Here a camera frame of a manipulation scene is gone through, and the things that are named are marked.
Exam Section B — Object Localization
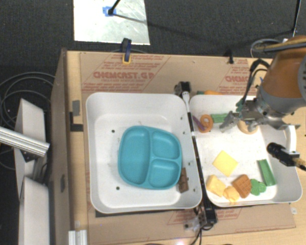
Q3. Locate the orange pretzel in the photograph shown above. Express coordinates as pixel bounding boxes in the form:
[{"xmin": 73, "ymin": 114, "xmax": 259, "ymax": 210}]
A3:
[{"xmin": 197, "ymin": 114, "xmax": 214, "ymax": 134}]

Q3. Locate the black cylinder on white bracket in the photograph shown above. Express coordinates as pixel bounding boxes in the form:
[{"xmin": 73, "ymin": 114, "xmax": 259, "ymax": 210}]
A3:
[{"xmin": 267, "ymin": 125, "xmax": 301, "ymax": 167}]

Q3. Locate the purple toy stick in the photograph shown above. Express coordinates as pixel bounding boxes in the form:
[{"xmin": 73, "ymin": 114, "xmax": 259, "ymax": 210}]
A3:
[{"xmin": 192, "ymin": 115, "xmax": 203, "ymax": 129}]

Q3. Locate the yellow cheese slice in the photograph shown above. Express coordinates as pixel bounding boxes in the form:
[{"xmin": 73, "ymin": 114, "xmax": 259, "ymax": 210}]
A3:
[{"xmin": 212, "ymin": 150, "xmax": 239, "ymax": 178}]

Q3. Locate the green broccoli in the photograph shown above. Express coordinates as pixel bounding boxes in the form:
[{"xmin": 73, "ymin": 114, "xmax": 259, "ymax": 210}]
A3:
[{"xmin": 249, "ymin": 178, "xmax": 267, "ymax": 197}]

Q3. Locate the blue divided plate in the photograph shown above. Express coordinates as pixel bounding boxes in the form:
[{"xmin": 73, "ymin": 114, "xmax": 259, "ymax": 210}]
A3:
[{"xmin": 117, "ymin": 125, "xmax": 183, "ymax": 190}]

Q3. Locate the green celery stick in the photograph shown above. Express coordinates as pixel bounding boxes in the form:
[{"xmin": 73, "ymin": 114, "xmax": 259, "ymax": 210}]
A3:
[{"xmin": 256, "ymin": 159, "xmax": 277, "ymax": 187}]

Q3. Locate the black block with thin wires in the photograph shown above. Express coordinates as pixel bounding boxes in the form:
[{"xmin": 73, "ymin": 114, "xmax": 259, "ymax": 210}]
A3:
[
  {"xmin": 201, "ymin": 203, "xmax": 218, "ymax": 226},
  {"xmin": 174, "ymin": 81, "xmax": 192, "ymax": 97}
]

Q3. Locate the brown cardboard board red print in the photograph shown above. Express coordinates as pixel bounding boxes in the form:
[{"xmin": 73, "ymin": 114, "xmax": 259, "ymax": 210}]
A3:
[{"xmin": 79, "ymin": 51, "xmax": 297, "ymax": 235}]

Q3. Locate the brown chocolate bar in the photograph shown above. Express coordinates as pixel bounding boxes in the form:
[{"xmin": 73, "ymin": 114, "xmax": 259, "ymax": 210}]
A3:
[{"xmin": 177, "ymin": 167, "xmax": 190, "ymax": 194}]

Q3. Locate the beige round toy bread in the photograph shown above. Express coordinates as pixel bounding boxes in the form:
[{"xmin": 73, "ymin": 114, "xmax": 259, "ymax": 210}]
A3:
[{"xmin": 237, "ymin": 119, "xmax": 259, "ymax": 136}]

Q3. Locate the thin black and white rod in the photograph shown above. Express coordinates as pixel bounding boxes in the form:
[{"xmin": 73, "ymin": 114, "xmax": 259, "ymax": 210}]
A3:
[{"xmin": 182, "ymin": 91, "xmax": 213, "ymax": 215}]

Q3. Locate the green toy vegetable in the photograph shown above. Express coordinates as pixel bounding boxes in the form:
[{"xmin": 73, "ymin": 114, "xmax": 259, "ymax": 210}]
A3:
[{"xmin": 210, "ymin": 113, "xmax": 231, "ymax": 125}]

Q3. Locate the orange carrot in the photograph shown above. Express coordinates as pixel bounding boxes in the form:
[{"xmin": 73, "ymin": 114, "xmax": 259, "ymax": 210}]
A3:
[{"xmin": 196, "ymin": 89, "xmax": 224, "ymax": 96}]

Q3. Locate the yellow cheese wedge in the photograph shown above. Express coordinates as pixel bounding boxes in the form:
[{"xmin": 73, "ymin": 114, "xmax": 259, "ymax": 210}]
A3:
[{"xmin": 206, "ymin": 174, "xmax": 227, "ymax": 198}]

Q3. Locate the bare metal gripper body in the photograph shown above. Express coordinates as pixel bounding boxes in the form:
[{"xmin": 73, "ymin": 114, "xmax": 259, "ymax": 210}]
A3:
[{"xmin": 238, "ymin": 100, "xmax": 286, "ymax": 133}]

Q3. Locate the white plastic tray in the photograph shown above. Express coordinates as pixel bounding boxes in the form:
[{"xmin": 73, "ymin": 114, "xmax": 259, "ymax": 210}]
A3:
[
  {"xmin": 85, "ymin": 91, "xmax": 203, "ymax": 214},
  {"xmin": 189, "ymin": 93, "xmax": 303, "ymax": 208}
]

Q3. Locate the orange waffle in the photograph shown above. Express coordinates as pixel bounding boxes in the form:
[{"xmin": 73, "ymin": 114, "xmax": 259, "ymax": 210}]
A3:
[{"xmin": 232, "ymin": 174, "xmax": 252, "ymax": 199}]

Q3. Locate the small yellow toy chunk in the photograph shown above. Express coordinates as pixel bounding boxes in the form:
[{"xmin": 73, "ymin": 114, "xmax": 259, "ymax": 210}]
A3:
[{"xmin": 222, "ymin": 185, "xmax": 241, "ymax": 203}]

